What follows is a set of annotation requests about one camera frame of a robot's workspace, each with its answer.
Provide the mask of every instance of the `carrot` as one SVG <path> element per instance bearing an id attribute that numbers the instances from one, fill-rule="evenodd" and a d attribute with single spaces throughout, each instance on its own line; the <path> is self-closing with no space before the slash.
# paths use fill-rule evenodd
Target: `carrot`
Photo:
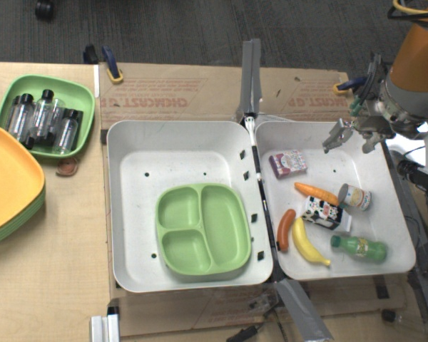
<path id="1" fill-rule="evenodd" d="M 279 227 L 277 227 L 277 244 L 280 251 L 285 252 L 288 250 L 288 231 L 296 215 L 295 210 L 289 209 L 284 213 L 279 222 Z"/>
<path id="2" fill-rule="evenodd" d="M 338 200 L 335 194 L 332 194 L 327 190 L 320 189 L 319 187 L 302 184 L 301 182 L 296 182 L 295 188 L 301 191 L 304 195 L 307 195 L 308 197 L 317 197 L 320 200 L 324 200 L 336 206 L 339 206 L 340 204 L 340 201 Z"/>

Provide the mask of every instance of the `wooden table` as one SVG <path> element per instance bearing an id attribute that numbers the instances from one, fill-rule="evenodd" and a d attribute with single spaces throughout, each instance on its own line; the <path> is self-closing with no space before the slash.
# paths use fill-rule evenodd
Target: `wooden table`
<path id="1" fill-rule="evenodd" d="M 96 67 L 88 65 L 0 63 L 0 102 L 12 81 L 29 73 L 75 81 L 95 93 L 95 72 Z M 90 317 L 106 314 L 111 273 L 99 100 L 95 114 L 76 175 L 59 177 L 55 161 L 39 160 L 46 176 L 45 205 L 0 242 L 0 341 L 89 341 Z M 405 276 L 401 279 L 407 308 L 418 310 Z M 324 322 L 336 341 L 416 341 L 384 326 L 378 310 L 326 314 Z M 282 327 L 289 341 L 302 340 L 293 322 L 284 321 Z M 159 333 L 124 341 L 217 342 L 239 329 L 229 326 Z M 251 341 L 284 339 L 278 325 L 270 322 Z"/>

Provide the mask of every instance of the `orange plate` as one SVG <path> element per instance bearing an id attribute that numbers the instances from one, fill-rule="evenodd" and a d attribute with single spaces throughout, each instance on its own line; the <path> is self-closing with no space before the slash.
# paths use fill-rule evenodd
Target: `orange plate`
<path id="1" fill-rule="evenodd" d="M 0 128 L 0 227 L 27 208 L 43 186 L 40 164 Z"/>

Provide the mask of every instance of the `sausage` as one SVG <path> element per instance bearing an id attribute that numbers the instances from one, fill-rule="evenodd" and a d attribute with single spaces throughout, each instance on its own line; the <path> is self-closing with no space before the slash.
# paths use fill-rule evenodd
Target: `sausage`
<path id="1" fill-rule="evenodd" d="M 277 227 L 277 243 L 279 245 L 279 250 L 282 252 L 288 250 L 288 232 L 296 218 L 296 215 L 295 210 L 288 209 L 282 216 L 282 219 L 279 222 L 279 227 Z"/>

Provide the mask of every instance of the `banana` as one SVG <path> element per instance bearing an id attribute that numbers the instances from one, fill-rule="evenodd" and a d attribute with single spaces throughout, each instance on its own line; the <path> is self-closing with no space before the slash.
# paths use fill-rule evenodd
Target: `banana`
<path id="1" fill-rule="evenodd" d="M 309 262 L 319 262 L 325 266 L 329 266 L 331 264 L 331 261 L 324 258 L 307 238 L 305 223 L 301 217 L 295 219 L 293 222 L 292 239 L 297 250 Z"/>

